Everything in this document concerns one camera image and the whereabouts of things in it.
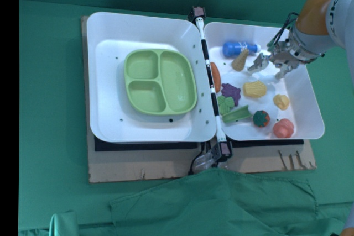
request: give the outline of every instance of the toy food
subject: toy food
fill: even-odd
[[[274,104],[281,110],[286,110],[289,106],[290,100],[286,95],[276,95],[273,97]]]
[[[267,126],[270,121],[269,114],[264,110],[256,111],[252,119],[254,125],[261,128]]]
[[[232,62],[231,66],[234,68],[236,71],[242,71],[244,68],[244,65],[246,64],[246,59],[248,56],[249,50],[247,48],[243,49]]]
[[[217,103],[219,105],[219,113],[221,115],[230,112],[231,108],[235,106],[235,102],[232,97],[219,96],[217,98]]]
[[[229,123],[229,122],[236,122],[251,116],[252,114],[248,110],[248,105],[246,105],[238,109],[235,109],[234,111],[230,111],[226,113],[225,115],[222,116],[222,120],[225,123]]]
[[[273,126],[273,132],[278,138],[290,138],[294,133],[294,124],[283,118]]]
[[[225,97],[232,97],[235,102],[235,106],[238,106],[238,101],[241,98],[241,89],[230,85],[229,83],[222,83],[221,93]]]
[[[214,81],[215,92],[220,92],[221,88],[221,77],[219,70],[214,62],[210,62],[212,80]]]
[[[243,94],[248,97],[259,98],[267,93],[267,86],[260,80],[243,84]]]

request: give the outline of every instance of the toy bottle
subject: toy bottle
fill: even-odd
[[[239,41],[237,43],[226,42],[222,47],[222,53],[226,57],[237,56],[243,49],[247,48],[250,52],[260,52],[261,46],[259,44],[249,45],[245,41]]]

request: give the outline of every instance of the blue bottle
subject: blue bottle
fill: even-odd
[[[258,53],[261,50],[259,44],[249,45],[245,41],[239,41],[237,43],[227,42],[222,46],[222,53],[226,57],[237,56],[243,49],[247,48],[250,52]]]

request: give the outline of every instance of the green plate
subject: green plate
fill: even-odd
[[[124,79],[131,105],[150,115],[184,114],[197,101],[188,59],[168,49],[139,49],[124,61]]]

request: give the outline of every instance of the robotic arm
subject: robotic arm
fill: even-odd
[[[288,38],[280,41],[285,29]],[[300,64],[308,64],[334,46],[346,49],[354,85],[354,0],[307,0],[300,14],[290,13],[283,27],[268,43],[270,55],[260,53],[250,73],[265,69],[272,62],[277,79]]]

